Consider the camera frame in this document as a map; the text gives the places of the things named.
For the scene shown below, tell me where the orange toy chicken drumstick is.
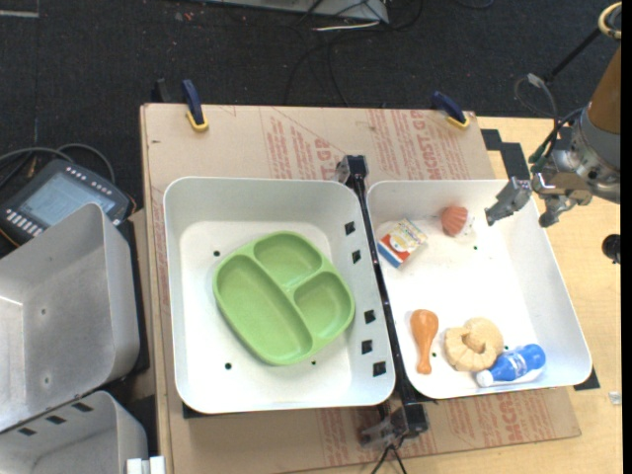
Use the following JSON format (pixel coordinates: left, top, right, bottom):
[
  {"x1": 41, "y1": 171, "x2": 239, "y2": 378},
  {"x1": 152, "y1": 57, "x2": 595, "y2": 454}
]
[{"x1": 409, "y1": 308, "x2": 440, "y2": 376}]

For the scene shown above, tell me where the green divided plate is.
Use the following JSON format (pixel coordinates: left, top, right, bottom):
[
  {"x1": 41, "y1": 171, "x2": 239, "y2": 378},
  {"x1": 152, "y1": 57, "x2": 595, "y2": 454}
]
[{"x1": 211, "y1": 230, "x2": 357, "y2": 367}]

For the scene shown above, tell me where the white red blue carton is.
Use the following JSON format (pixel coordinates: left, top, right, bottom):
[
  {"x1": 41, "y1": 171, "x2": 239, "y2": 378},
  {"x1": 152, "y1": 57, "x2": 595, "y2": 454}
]
[{"x1": 376, "y1": 216, "x2": 430, "y2": 271}]

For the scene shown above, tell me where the black block with thin wires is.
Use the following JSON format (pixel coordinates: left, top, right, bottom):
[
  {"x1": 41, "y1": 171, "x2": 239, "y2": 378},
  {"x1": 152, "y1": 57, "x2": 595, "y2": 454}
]
[
  {"x1": 358, "y1": 401, "x2": 431, "y2": 447},
  {"x1": 337, "y1": 154, "x2": 370, "y2": 185}
]

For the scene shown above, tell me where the brown cardboard board red print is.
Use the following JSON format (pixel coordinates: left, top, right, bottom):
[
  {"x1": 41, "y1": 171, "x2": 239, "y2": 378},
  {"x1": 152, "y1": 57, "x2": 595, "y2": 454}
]
[{"x1": 139, "y1": 102, "x2": 584, "y2": 474}]

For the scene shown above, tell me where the white plastic tray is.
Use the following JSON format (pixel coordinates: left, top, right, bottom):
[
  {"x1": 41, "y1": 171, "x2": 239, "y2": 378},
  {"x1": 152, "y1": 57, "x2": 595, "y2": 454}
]
[
  {"x1": 365, "y1": 179, "x2": 594, "y2": 401},
  {"x1": 162, "y1": 175, "x2": 398, "y2": 416}
]

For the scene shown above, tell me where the blue bottle with white cap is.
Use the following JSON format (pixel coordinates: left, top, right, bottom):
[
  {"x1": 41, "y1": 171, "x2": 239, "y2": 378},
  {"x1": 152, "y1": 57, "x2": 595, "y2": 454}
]
[{"x1": 475, "y1": 343, "x2": 547, "y2": 389}]

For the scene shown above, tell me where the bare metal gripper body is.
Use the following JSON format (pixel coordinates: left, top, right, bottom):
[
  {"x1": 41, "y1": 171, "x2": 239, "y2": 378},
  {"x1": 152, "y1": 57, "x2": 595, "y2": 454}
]
[{"x1": 530, "y1": 138, "x2": 622, "y2": 207}]

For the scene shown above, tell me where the beige toy bread ring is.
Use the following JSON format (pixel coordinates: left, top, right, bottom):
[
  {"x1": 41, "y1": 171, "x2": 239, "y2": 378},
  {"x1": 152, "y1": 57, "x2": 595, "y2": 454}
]
[{"x1": 443, "y1": 316, "x2": 506, "y2": 373}]

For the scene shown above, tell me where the thin black rod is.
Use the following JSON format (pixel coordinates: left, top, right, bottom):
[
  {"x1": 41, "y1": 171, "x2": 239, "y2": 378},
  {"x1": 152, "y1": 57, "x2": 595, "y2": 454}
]
[{"x1": 351, "y1": 175, "x2": 419, "y2": 410}]

